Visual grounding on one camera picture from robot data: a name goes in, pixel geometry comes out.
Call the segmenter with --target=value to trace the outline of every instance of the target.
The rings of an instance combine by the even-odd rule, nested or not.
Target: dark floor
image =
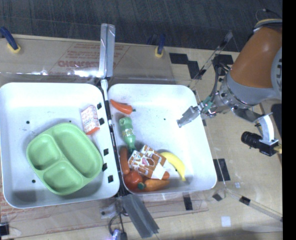
[[[98,40],[109,23],[116,42],[165,34],[165,46],[213,50],[231,30],[233,52],[257,21],[282,16],[283,0],[0,0],[0,27],[15,34]]]

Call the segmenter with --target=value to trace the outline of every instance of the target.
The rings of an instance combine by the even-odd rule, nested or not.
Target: banana
[[[173,165],[173,167],[176,168],[177,172],[181,176],[181,180],[182,181],[186,181],[186,178],[185,178],[185,170],[186,170],[186,167],[185,167],[183,161],[181,161],[178,158],[178,156],[176,156],[175,154],[170,153],[170,152],[162,152],[160,154],[162,156],[164,156],[168,160],[168,162]]]

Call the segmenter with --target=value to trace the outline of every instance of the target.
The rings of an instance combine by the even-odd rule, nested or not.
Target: plastic bottle
[[[128,152],[131,155],[133,151],[136,150],[136,135],[133,130],[133,121],[130,117],[123,117],[119,120],[119,125],[121,129],[122,138],[124,142],[126,142]]]

